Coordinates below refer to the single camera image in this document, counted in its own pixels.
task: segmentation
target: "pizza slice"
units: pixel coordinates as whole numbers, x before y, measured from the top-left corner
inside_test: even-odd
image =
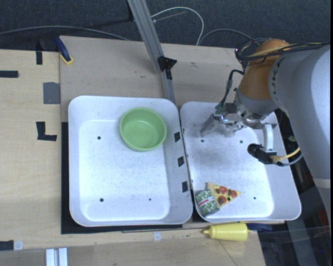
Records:
[[[211,182],[206,183],[206,189],[211,190],[211,193],[213,197],[216,200],[217,205],[219,208],[225,206],[229,202],[233,201],[235,198],[237,198],[241,192],[230,189],[228,187],[222,186],[222,185],[216,185]]]

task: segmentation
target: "green bowl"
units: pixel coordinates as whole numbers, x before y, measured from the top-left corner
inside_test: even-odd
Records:
[[[135,108],[127,111],[120,120],[120,133],[125,144],[138,152],[160,146],[167,136],[167,126],[155,111]]]

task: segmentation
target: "green can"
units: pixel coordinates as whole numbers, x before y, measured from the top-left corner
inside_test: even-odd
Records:
[[[197,193],[195,199],[203,216],[213,214],[219,210],[216,200],[209,189]]]

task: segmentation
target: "wooden table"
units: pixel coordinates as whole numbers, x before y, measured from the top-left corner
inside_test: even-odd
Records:
[[[24,250],[69,247],[73,265],[265,265],[256,233],[246,242],[216,241],[202,233],[208,224],[192,220],[182,229],[160,231],[161,241],[153,241],[151,231],[60,233],[61,122],[67,121],[70,100],[78,95],[163,97],[160,74],[143,43],[61,38],[72,65],[55,52],[43,52],[39,65],[36,52],[0,50],[0,70],[19,72],[18,78],[0,78],[0,241],[23,242]],[[178,107],[187,101],[218,102],[229,72],[240,69],[232,49],[162,46],[167,57],[178,60],[172,69]],[[96,48],[99,58],[91,55]],[[60,104],[43,101],[43,84],[50,82],[60,84]],[[57,135],[56,141],[37,140],[37,121],[45,122],[46,134]],[[37,251],[1,252],[0,262]]]

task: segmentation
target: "yellow bottle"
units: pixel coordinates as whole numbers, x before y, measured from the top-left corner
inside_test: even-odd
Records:
[[[204,233],[210,238],[222,239],[225,241],[246,241],[248,238],[248,228],[245,223],[228,223],[210,226]]]

